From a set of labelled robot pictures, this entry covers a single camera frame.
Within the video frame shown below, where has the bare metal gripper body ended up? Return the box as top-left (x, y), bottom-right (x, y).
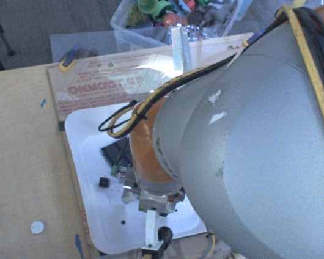
top-left (116, 158), bottom-right (190, 225)

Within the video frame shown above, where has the small black cube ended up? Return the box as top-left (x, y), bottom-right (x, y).
top-left (97, 175), bottom-right (112, 189)

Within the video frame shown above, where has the white plastic tray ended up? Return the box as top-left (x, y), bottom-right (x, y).
top-left (62, 91), bottom-right (210, 259)

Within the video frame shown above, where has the black flat square packet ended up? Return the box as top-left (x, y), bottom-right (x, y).
top-left (99, 136), bottom-right (135, 173)

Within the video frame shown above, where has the white round disc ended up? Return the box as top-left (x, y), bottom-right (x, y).
top-left (29, 219), bottom-right (46, 236)

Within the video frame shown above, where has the brown cardboard board red print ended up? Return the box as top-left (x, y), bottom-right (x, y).
top-left (46, 28), bottom-right (295, 259)

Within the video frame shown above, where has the large clear plastic storage bin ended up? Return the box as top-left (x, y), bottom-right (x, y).
top-left (106, 0), bottom-right (260, 56)

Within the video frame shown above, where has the black cylinder on white bracket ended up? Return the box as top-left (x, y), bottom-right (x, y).
top-left (133, 206), bottom-right (178, 259)

